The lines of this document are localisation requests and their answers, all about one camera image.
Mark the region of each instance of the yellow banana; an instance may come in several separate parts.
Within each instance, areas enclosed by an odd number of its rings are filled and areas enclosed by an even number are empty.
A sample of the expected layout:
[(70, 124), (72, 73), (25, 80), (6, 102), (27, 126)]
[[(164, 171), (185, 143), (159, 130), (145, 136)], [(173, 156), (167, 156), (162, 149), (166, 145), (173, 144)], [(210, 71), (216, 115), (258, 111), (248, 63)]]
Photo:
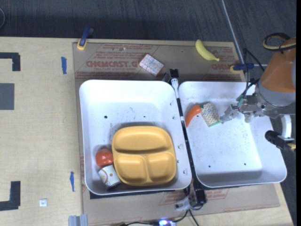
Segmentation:
[(208, 51), (203, 45), (201, 40), (196, 41), (196, 49), (198, 53), (206, 60), (216, 60), (220, 61), (219, 58), (215, 57), (210, 51)]

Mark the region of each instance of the black cable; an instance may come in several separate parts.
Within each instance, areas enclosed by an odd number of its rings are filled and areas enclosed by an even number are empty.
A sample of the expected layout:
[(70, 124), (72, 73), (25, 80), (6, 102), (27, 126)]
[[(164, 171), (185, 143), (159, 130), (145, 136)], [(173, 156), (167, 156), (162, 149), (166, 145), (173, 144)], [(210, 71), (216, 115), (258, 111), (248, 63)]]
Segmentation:
[(194, 222), (196, 223), (196, 225), (199, 226), (199, 225), (198, 225), (198, 222), (196, 221), (196, 219), (195, 219), (194, 216), (192, 215), (192, 212), (191, 212), (190, 209), (189, 209), (189, 213), (190, 213), (190, 215), (192, 216), (192, 218), (193, 218)]
[(179, 218), (178, 220), (173, 221), (174, 223), (180, 222), (181, 220), (183, 220), (186, 215), (187, 215), (188, 211), (186, 211), (186, 213), (184, 214), (184, 216), (182, 218)]
[(246, 71), (246, 89), (245, 89), (245, 91), (247, 91), (247, 88), (249, 86), (249, 69), (248, 69), (248, 66), (246, 64), (246, 54), (247, 54), (247, 49), (246, 48), (243, 49), (243, 53), (244, 53), (244, 55), (243, 55), (243, 60), (244, 61), (243, 62), (244, 62), (245, 71)]
[(250, 89), (254, 84), (257, 84), (258, 81), (259, 81), (259, 79), (256, 79), (256, 80), (254, 80), (252, 83), (250, 83), (250, 84), (248, 85), (248, 87), (244, 90), (244, 92), (242, 93), (242, 95), (245, 97), (245, 96), (246, 96), (246, 93), (247, 93), (247, 91), (248, 91), (248, 89)]
[(246, 53), (248, 53), (257, 62), (257, 64), (261, 68), (261, 70), (264, 72), (264, 68), (263, 68), (262, 64), (259, 62), (259, 60), (248, 49), (245, 49), (245, 50), (246, 50)]
[(293, 42), (291, 44), (286, 44), (286, 45), (279, 45), (279, 46), (271, 46), (268, 45), (268, 40), (273, 39), (273, 38), (277, 38), (277, 39), (281, 39), (283, 41), (289, 40), (291, 37), (288, 36), (285, 33), (282, 32), (277, 32), (277, 33), (273, 33), (268, 35), (267, 37), (264, 38), (263, 41), (263, 46), (264, 48), (266, 48), (267, 50), (271, 50), (271, 51), (280, 51), (281, 53), (283, 53), (283, 51), (288, 50), (288, 49), (292, 49), (296, 47), (296, 42)]
[(198, 211), (198, 210), (201, 210), (203, 208), (203, 206), (200, 206), (198, 208), (195, 208), (195, 207), (191, 207), (192, 210), (195, 210), (195, 211)]
[(152, 225), (152, 224), (154, 224), (154, 223), (133, 222), (133, 223), (125, 224), (124, 226), (128, 226), (128, 225), (131, 225), (131, 224), (146, 224), (146, 225)]

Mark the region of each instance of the blue tape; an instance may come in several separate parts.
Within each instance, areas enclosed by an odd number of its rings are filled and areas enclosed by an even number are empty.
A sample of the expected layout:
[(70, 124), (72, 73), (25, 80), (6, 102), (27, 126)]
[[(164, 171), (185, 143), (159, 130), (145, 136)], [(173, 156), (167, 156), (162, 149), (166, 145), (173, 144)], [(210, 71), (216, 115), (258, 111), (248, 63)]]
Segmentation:
[(63, 74), (67, 74), (67, 59), (65, 57), (61, 57), (61, 60), (62, 60)]
[(70, 173), (70, 182), (71, 182), (71, 186), (72, 186), (72, 191), (74, 192), (74, 172), (73, 171)]

